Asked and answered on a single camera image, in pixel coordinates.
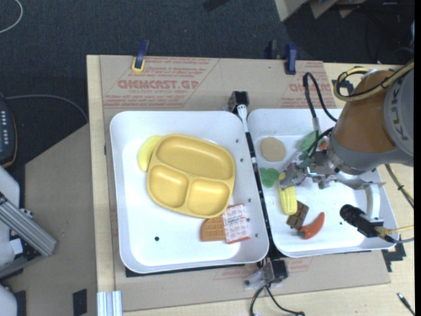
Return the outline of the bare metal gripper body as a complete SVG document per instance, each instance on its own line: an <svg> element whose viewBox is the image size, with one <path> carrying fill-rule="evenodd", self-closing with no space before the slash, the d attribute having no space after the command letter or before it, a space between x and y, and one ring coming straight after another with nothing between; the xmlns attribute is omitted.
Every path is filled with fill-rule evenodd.
<svg viewBox="0 0 421 316"><path fill-rule="evenodd" d="M298 161L299 169L320 189L329 187L331 182L345 181L342 160L334 152L314 152L312 156L304 153Z"/></svg>

